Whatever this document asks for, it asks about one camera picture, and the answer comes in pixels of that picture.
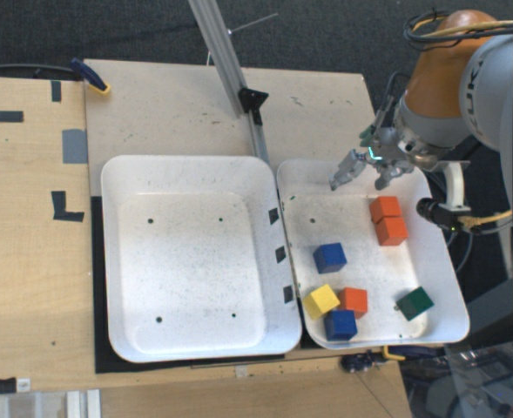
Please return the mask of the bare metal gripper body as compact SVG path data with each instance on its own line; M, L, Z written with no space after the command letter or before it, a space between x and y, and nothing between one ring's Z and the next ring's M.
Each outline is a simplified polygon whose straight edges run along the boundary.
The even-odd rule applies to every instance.
M368 148L377 166L400 173L410 173L415 168L433 171L440 159L438 147L424 142L407 128L379 128Z

